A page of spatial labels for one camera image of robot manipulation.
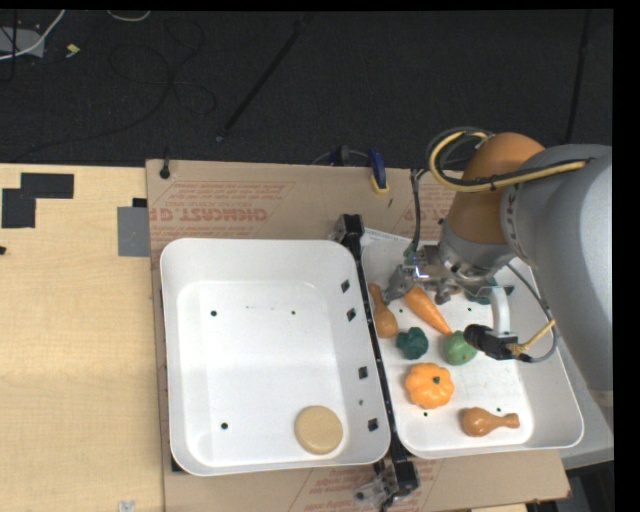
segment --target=dark green broccoli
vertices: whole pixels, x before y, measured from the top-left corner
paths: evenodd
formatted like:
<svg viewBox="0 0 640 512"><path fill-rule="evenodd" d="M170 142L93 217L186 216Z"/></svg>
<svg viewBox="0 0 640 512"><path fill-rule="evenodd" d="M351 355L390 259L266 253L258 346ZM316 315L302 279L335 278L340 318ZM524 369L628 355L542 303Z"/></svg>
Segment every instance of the dark green broccoli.
<svg viewBox="0 0 640 512"><path fill-rule="evenodd" d="M418 359L429 350L429 340L419 327L411 327L396 337L396 346L402 350L406 359Z"/></svg>

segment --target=toy pumpkin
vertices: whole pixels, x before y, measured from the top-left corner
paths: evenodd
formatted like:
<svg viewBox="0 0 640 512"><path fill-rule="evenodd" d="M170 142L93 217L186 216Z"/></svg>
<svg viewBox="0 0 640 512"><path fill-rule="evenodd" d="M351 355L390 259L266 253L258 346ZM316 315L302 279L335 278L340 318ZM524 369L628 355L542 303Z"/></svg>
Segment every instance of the toy pumpkin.
<svg viewBox="0 0 640 512"><path fill-rule="evenodd" d="M449 370L435 363L418 363L404 381L411 401L425 409L449 403L455 386Z"/></svg>

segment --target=tan circular object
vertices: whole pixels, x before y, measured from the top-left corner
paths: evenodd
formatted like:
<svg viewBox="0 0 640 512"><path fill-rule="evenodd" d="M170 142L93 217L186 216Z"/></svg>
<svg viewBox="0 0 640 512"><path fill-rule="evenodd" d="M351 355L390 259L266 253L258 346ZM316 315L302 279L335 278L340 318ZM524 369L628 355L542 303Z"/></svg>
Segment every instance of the tan circular object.
<svg viewBox="0 0 640 512"><path fill-rule="evenodd" d="M310 453L324 455L335 450L342 441L342 423L331 409L312 405L300 411L295 424L296 438Z"/></svg>

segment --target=cardboard sheet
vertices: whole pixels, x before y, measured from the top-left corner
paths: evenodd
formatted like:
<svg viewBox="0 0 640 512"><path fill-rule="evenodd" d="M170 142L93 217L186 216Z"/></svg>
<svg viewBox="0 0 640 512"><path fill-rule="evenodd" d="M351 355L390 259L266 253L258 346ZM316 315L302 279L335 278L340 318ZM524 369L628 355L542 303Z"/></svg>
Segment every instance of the cardboard sheet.
<svg viewBox="0 0 640 512"><path fill-rule="evenodd" d="M374 192L367 168L163 161L147 169L151 264L165 505L168 511L310 512L373 510L353 491L374 476L371 466L269 471L210 478L172 470L164 325L158 261L183 237L323 239L342 214L360 214L367 228L412 237L415 210L409 170L387 169L390 191ZM420 184L421 237L437 240L438 221L453 193L430 175ZM555 450L416 460L421 485L397 502L398 512L438 512L566 497L570 487Z"/></svg>

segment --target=white tray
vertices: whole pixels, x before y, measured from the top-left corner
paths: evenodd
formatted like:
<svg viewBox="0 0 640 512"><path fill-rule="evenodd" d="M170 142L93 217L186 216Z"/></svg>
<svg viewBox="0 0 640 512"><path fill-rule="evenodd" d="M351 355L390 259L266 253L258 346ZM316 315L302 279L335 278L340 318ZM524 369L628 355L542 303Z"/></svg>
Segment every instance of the white tray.
<svg viewBox="0 0 640 512"><path fill-rule="evenodd" d="M383 289L399 263L407 242L373 242L363 253L363 268L368 282ZM512 262L526 276L528 266ZM508 269L496 275L498 284L515 286L509 296L511 329L524 342L547 321L529 290ZM402 299L389 304L400 330L420 327L429 340L427 353L418 360L403 357L395 337L380 339L380 350L389 384L398 436L414 455L423 458L453 457L490 452L560 448L573 446L583 435L582 415L561 357L556 353L541 363L496 361L479 352L462 366L451 366L442 356L444 336L420 320ZM493 327L490 306L467 300L463 293L439 309L452 330L464 330L471 323ZM546 353L551 346L548 333L528 351L532 356ZM446 367L455 385L450 402L426 411L409 401L404 379L417 362L435 362ZM484 437L470 437L461 428L461 414L467 407L479 406L504 415L515 412L520 417L518 429L498 428Z"/></svg>
<svg viewBox="0 0 640 512"><path fill-rule="evenodd" d="M390 430L346 248L180 239L166 246L160 268L170 444L185 471L368 464L385 455ZM296 416L311 405L329 407L343 425L329 454L311 454L295 437Z"/></svg>

